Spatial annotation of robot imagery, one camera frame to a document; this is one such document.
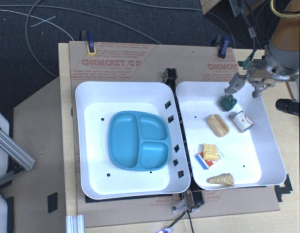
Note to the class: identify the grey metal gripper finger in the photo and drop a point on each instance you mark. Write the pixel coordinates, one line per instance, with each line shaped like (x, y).
(258, 89)
(235, 82)

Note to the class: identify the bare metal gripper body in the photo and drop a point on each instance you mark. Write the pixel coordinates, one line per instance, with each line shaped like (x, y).
(260, 74)

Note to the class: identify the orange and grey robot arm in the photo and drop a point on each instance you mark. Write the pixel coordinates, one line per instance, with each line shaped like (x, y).
(286, 30)

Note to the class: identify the dark green broccoli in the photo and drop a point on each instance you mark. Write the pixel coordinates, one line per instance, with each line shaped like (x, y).
(227, 104)

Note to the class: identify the white can red print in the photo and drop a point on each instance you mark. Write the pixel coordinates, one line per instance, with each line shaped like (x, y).
(241, 121)

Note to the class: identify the tan bread roll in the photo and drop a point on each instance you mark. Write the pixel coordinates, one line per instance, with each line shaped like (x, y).
(218, 125)

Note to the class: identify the white plastic tray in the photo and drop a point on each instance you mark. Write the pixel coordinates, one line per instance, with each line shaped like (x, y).
(258, 149)
(96, 142)

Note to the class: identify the thin black rod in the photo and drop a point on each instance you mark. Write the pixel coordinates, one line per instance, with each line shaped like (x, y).
(182, 127)

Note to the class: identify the yellow cheese wedge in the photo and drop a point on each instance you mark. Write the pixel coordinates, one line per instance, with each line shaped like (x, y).
(210, 152)

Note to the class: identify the red white blue packet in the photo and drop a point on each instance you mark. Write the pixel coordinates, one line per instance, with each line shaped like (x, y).
(205, 163)

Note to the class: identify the beige pizza slice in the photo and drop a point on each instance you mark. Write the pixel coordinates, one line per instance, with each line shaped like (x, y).
(223, 179)

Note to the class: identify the brown cardboard board red print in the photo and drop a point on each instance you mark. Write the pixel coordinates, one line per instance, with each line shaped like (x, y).
(130, 62)

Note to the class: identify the blue divided plate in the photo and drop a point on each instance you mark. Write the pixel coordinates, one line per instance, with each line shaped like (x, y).
(125, 139)

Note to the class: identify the black cylinder on white bracket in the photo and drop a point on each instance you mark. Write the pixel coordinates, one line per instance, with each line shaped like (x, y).
(286, 106)

